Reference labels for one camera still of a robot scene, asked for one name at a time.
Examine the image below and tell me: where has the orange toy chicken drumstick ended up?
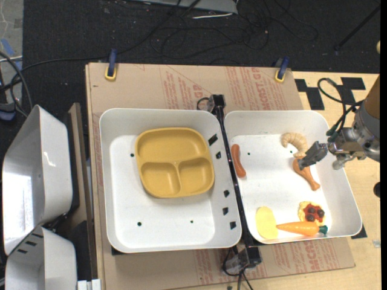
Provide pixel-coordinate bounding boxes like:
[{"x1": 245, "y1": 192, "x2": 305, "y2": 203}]
[{"x1": 291, "y1": 157, "x2": 321, "y2": 192}]

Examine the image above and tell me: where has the yellow toy potato slice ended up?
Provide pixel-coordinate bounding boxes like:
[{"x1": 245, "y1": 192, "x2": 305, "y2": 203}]
[{"x1": 255, "y1": 205, "x2": 279, "y2": 240}]

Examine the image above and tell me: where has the white plastic tray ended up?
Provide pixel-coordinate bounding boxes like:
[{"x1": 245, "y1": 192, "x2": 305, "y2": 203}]
[
  {"x1": 223, "y1": 109, "x2": 363, "y2": 245},
  {"x1": 99, "y1": 108, "x2": 243, "y2": 254},
  {"x1": 4, "y1": 225, "x2": 78, "y2": 290},
  {"x1": 1, "y1": 104, "x2": 74, "y2": 256}
]

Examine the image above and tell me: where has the orange toy sausage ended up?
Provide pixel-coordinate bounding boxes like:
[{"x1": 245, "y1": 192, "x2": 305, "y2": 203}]
[{"x1": 230, "y1": 143, "x2": 247, "y2": 179}]

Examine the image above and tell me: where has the brown cardboard board red print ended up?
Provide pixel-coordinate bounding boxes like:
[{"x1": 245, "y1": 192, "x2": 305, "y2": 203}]
[{"x1": 85, "y1": 62, "x2": 356, "y2": 290}]

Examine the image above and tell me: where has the orange toy carrot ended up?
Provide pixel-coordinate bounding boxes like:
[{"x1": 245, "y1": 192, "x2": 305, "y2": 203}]
[{"x1": 275, "y1": 221, "x2": 329, "y2": 237}]

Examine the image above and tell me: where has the thin black rod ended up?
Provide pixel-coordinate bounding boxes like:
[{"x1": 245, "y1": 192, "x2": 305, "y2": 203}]
[{"x1": 215, "y1": 106, "x2": 255, "y2": 254}]

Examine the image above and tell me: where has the black block with thin wires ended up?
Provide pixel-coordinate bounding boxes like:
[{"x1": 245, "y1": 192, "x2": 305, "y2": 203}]
[
  {"x1": 224, "y1": 246, "x2": 262, "y2": 276},
  {"x1": 207, "y1": 94, "x2": 227, "y2": 115}
]

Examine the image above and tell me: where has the beige toy croissant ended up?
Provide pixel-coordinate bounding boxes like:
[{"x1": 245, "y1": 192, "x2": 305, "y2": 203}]
[{"x1": 281, "y1": 132, "x2": 310, "y2": 158}]

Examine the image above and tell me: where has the yellow divided plate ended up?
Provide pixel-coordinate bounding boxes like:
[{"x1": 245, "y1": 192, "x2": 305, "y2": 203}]
[{"x1": 134, "y1": 127, "x2": 216, "y2": 199}]

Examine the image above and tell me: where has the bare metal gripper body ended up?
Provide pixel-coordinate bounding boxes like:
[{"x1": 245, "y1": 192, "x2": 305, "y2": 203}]
[{"x1": 328, "y1": 127, "x2": 381, "y2": 163}]

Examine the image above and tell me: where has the toy spaghetti with meatballs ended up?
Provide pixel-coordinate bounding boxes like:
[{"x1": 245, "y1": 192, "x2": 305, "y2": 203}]
[{"x1": 298, "y1": 201, "x2": 328, "y2": 227}]

